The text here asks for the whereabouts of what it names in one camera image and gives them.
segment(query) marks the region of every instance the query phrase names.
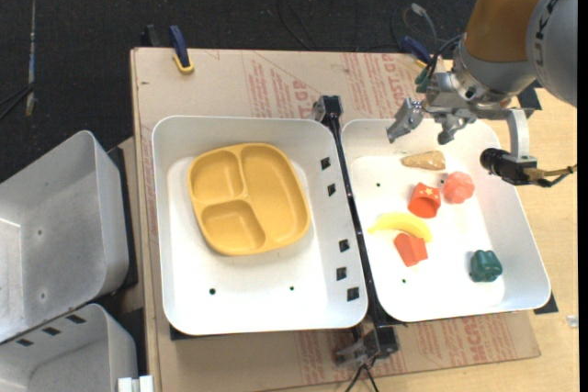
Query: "cardboard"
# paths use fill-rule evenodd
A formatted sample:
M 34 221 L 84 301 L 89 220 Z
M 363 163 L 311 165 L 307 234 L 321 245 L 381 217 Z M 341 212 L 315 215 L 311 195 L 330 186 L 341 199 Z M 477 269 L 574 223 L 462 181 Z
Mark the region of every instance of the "cardboard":
M 151 135 L 160 119 L 172 115 L 307 118 L 320 95 L 341 97 L 343 121 L 392 118 L 406 96 L 417 98 L 413 78 L 419 67 L 410 55 L 388 53 L 189 54 L 195 64 L 190 75 L 177 70 L 171 49 L 139 48 L 130 55 L 140 204 L 146 209 L 141 247 L 147 353 L 156 388 L 253 392 L 349 381 L 355 367 L 334 363 L 334 352 L 353 342 L 347 330 L 171 339 L 161 299 Z M 238 312 L 227 312 L 227 321 L 232 315 Z M 396 331 L 401 349 L 376 362 L 375 377 L 540 355 L 527 312 L 434 320 Z

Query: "black hole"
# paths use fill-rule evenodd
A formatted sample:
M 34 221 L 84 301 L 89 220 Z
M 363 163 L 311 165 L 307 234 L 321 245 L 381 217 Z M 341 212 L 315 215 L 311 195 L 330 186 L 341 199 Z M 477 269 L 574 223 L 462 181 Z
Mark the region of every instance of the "black hole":
M 347 278 L 347 268 L 337 268 L 337 281 Z
M 81 317 L 78 317 L 76 315 L 68 315 L 66 317 L 66 319 L 68 319 L 69 321 L 71 321 L 73 323 L 77 323 L 77 324 L 85 323 L 85 319 L 82 319 Z
M 359 297 L 359 287 L 350 287 L 347 289 L 347 302 L 355 300 Z
M 24 338 L 21 338 L 20 340 L 17 340 L 17 343 L 22 345 L 22 346 L 30 346 L 31 344 L 35 344 L 29 340 L 25 340 Z
M 339 251 L 344 252 L 345 250 L 349 250 L 349 241 L 347 239 L 339 241 Z
M 43 331 L 52 337 L 59 335 L 62 332 L 61 330 L 54 329 L 53 327 L 47 327 L 46 329 L 43 329 Z

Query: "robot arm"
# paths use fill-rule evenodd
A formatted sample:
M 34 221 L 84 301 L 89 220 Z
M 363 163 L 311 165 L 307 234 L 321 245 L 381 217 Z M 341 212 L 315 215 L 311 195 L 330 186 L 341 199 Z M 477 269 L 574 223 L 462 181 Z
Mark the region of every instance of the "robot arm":
M 442 125 L 440 144 L 477 118 L 505 119 L 511 151 L 487 150 L 481 164 L 513 185 L 549 186 L 528 154 L 526 119 L 534 110 L 508 106 L 536 79 L 577 106 L 577 26 L 578 0 L 477 0 L 453 69 L 434 73 L 434 58 L 415 81 L 425 100 L 404 101 L 387 129 L 389 141 L 416 128 L 423 112 Z

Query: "white tray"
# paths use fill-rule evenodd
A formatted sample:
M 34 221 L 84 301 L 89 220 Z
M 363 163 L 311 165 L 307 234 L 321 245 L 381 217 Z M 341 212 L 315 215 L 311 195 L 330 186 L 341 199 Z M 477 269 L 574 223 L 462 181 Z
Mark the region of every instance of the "white tray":
M 119 169 L 92 133 L 0 184 L 0 342 L 114 291 L 128 270 Z
M 550 285 L 514 186 L 480 165 L 487 148 L 500 148 L 492 129 L 475 122 L 440 146 L 440 125 L 432 119 L 389 144 L 385 119 L 355 120 L 342 131 L 345 159 L 366 240 L 377 296 L 386 312 L 401 321 L 419 321 L 539 308 Z M 404 166 L 406 155 L 440 150 L 445 171 Z M 413 187 L 442 187 L 448 174 L 469 174 L 476 189 L 462 204 L 443 196 L 435 218 L 423 219 L 433 234 L 428 260 L 406 267 L 393 239 L 396 231 L 368 233 L 381 214 L 409 212 Z M 478 249 L 494 250 L 503 274 L 491 283 L 469 278 L 469 259 Z
M 2 392 L 112 392 L 136 376 L 132 337 L 98 304 L 0 345 Z
M 246 142 L 286 153 L 306 192 L 311 227 L 282 249 L 226 256 L 200 232 L 187 169 L 204 152 Z M 323 159 L 330 162 L 324 170 Z M 337 329 L 364 318 L 368 299 L 355 229 L 334 139 L 323 125 L 309 119 L 169 117 L 153 130 L 153 167 L 164 311 L 176 329 L 189 335 Z M 329 196 L 330 185 L 335 191 Z M 341 251 L 342 244 L 348 248 Z

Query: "toy banana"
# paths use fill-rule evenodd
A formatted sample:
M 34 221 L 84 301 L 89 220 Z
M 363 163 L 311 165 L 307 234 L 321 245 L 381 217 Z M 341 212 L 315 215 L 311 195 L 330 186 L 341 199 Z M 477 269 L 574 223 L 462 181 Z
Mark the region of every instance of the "toy banana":
M 431 230 L 422 219 L 404 212 L 382 214 L 367 231 L 373 234 L 377 230 L 402 230 L 427 242 L 433 239 Z

